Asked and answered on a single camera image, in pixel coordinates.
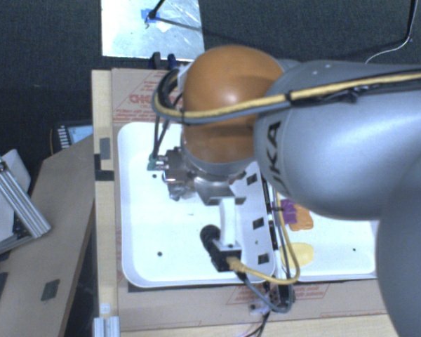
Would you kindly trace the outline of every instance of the yellow cable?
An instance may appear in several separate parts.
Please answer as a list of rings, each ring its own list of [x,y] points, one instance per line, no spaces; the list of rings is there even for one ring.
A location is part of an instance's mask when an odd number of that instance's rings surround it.
[[[281,205],[281,198],[278,192],[276,193],[276,205],[277,206]],[[286,244],[287,244],[288,250],[290,251],[292,260],[295,263],[295,267],[296,267],[295,276],[293,276],[290,279],[280,279],[280,278],[271,277],[269,275],[266,275],[265,273],[249,268],[248,266],[244,265],[237,257],[226,258],[226,262],[229,265],[229,268],[231,270],[241,272],[241,273],[249,273],[250,275],[259,277],[273,284],[287,285],[287,284],[294,284],[298,281],[301,275],[300,265],[298,263],[298,259],[296,258],[290,239],[288,238],[286,224],[283,221],[282,211],[279,209],[278,212],[279,212],[279,221],[281,223],[282,233],[283,233],[284,238],[286,239]]]
[[[396,82],[403,82],[403,81],[410,81],[421,79],[421,72],[412,73],[412,74],[398,74],[398,75],[387,75],[383,77],[370,77],[365,79],[357,79],[351,81],[344,81],[334,84],[327,84],[316,86],[312,88],[304,88],[302,90],[296,90],[289,93],[289,97],[292,101],[297,101],[306,98],[313,98],[317,96],[328,95],[331,93],[337,93],[339,91],[346,90],[348,88],[354,88],[357,86],[367,86],[367,85],[374,85],[374,84],[390,84]],[[204,111],[186,111],[184,113],[172,110],[167,107],[164,107],[159,102],[159,95],[156,93],[154,98],[154,106],[158,111],[162,114],[170,117],[184,117],[186,119],[198,119],[198,118],[206,118],[206,117],[216,117],[221,116],[224,114],[229,114],[233,112],[247,110],[249,108],[254,107],[263,107],[269,105],[275,105],[278,103],[282,103],[286,100],[285,94],[278,94],[263,98],[256,98],[254,100],[245,101],[242,103],[238,103],[232,106],[225,106],[218,109],[213,110],[204,110]]]

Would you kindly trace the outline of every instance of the gray metal hinge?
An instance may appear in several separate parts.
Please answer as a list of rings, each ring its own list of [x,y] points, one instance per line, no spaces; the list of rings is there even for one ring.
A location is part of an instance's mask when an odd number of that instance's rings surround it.
[[[96,317],[93,320],[93,337],[120,337],[120,318]]]

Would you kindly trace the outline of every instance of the silver metal sheet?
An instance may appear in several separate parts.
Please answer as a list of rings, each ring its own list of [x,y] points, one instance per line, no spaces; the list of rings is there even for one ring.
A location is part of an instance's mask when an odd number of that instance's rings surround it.
[[[191,61],[204,52],[198,0],[166,0],[158,18],[146,27],[145,16],[159,0],[101,0],[102,54],[150,58],[156,51],[166,59]]]

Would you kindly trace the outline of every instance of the white wire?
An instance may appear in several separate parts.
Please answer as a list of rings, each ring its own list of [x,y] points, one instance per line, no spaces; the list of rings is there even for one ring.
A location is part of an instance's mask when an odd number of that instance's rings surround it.
[[[397,48],[391,48],[389,50],[380,51],[379,53],[374,54],[373,56],[369,57],[369,59],[367,59],[367,61],[365,61],[365,64],[368,64],[373,58],[376,58],[379,55],[383,55],[385,53],[392,53],[393,51],[400,50],[410,41],[410,39],[411,39],[410,36],[412,34],[413,22],[415,21],[417,6],[418,6],[418,0],[415,0],[415,10],[413,11],[412,21],[410,22],[410,29],[408,30],[408,36],[407,36],[406,40],[401,45],[399,45]]]

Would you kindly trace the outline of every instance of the purple object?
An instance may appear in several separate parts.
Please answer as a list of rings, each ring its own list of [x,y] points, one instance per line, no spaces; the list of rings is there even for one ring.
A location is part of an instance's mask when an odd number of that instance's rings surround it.
[[[294,206],[295,202],[289,199],[281,200],[282,216],[283,221],[286,225],[296,223],[296,209]]]

